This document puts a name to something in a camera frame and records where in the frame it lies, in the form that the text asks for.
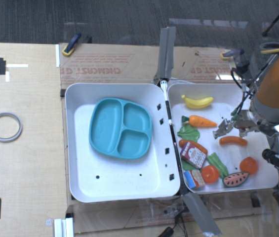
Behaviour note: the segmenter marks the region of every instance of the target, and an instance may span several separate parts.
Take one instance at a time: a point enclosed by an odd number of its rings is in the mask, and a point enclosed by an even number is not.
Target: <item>dark gray fabric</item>
[[[68,42],[81,31],[80,42],[159,45],[160,28],[176,26],[175,45],[243,48],[251,58],[279,41],[279,21],[261,35],[278,14],[279,0],[0,0],[0,42]]]

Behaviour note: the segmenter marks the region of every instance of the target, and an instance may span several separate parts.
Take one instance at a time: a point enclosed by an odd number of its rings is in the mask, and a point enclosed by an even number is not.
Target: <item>white plastic tray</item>
[[[144,106],[153,122],[148,152],[138,159],[120,159],[96,152],[88,141],[95,105],[116,97]],[[69,182],[81,202],[164,198],[180,187],[165,99],[153,84],[76,83],[65,95]]]
[[[181,95],[200,99],[206,96],[214,98],[210,106],[204,109],[189,109],[186,107]],[[176,134],[176,141],[181,139],[177,136],[180,130],[181,116],[199,115],[217,122],[219,125],[224,118],[230,119],[230,113],[238,106],[242,98],[241,90],[235,84],[173,84],[168,88],[168,97],[171,106],[172,121]],[[250,100],[247,100],[243,109],[248,109]],[[258,161],[259,170],[254,175],[250,175],[245,183],[235,188],[224,187],[222,180],[219,179],[213,184],[206,184],[204,187],[198,187],[191,191],[199,194],[230,192],[240,190],[267,189],[275,187],[279,182],[279,173],[273,165],[267,163],[262,158],[262,151],[270,148],[267,138],[261,132],[249,132],[244,137],[248,141],[246,147],[238,145],[219,144],[219,138],[214,139],[213,131],[217,128],[198,128],[200,138],[198,142],[208,149],[208,154],[216,152],[221,161],[227,166],[230,174],[239,172],[239,164],[243,158],[251,156]],[[227,135],[239,136],[239,131],[233,129]]]

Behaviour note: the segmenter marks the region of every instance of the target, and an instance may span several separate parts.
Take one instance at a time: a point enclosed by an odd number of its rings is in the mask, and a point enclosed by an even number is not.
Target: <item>yellow cable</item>
[[[279,53],[279,48],[276,49],[267,49],[267,50],[261,50],[261,53],[267,54],[267,53]]]

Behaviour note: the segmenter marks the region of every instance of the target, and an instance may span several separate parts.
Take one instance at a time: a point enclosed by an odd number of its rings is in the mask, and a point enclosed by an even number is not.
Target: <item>orange sausage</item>
[[[207,154],[207,149],[205,147],[203,147],[201,144],[193,141],[193,140],[179,140],[179,146],[183,147],[185,143],[190,142],[193,146],[195,146],[196,148],[198,148],[199,150],[201,150],[204,154]]]
[[[229,144],[229,143],[238,144],[240,146],[246,146],[248,142],[245,139],[237,137],[237,136],[225,136],[225,137],[219,139],[220,145],[225,145],[225,144]]]

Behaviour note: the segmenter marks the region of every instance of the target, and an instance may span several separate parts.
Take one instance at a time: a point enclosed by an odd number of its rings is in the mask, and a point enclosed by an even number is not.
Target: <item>white ring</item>
[[[21,132],[22,132],[22,122],[21,122],[20,118],[16,114],[8,113],[8,112],[0,113],[0,118],[1,117],[11,117],[11,118],[14,118],[19,123],[19,130],[12,137],[0,138],[0,142],[11,142],[13,140],[16,140],[21,135]]]

